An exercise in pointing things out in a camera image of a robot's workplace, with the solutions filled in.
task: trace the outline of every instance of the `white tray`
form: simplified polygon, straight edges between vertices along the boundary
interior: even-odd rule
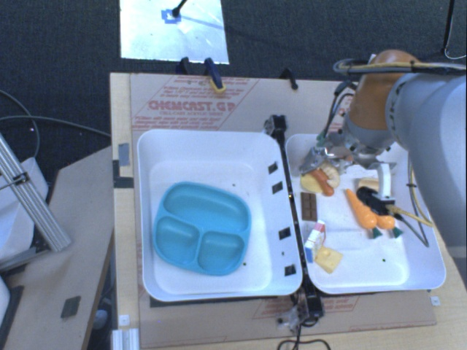
[[[152,130],[137,147],[142,275],[146,290],[162,301],[289,295],[302,272],[282,158],[264,133]],[[269,173],[269,166],[277,169]],[[153,221],[165,191],[189,181],[218,187],[250,207],[252,227],[244,262],[227,276],[208,276],[164,262],[151,239]],[[272,187],[283,189],[273,194]],[[290,236],[279,239],[279,231]],[[294,266],[296,272],[285,275]]]
[[[287,140],[287,158],[292,176],[294,196],[302,233],[311,230],[313,222],[301,220],[300,176],[298,167],[309,149],[314,146],[316,135],[294,135]],[[385,162],[397,162],[392,171],[392,195],[396,205],[412,212],[407,189],[407,153],[394,144],[389,152],[379,158]],[[424,227],[430,247],[425,247],[404,223],[396,226],[404,233],[399,238],[382,230],[383,236],[370,238],[368,231],[355,221],[354,214],[344,193],[346,188],[356,191],[359,178],[377,177],[376,171],[351,166],[341,176],[341,184],[332,197],[317,195],[318,217],[326,223],[325,245],[341,252],[344,257],[338,268],[326,273],[316,263],[308,264],[313,284],[328,294],[382,292],[390,290],[435,289],[446,277],[435,233]],[[407,218],[420,232],[418,224]]]

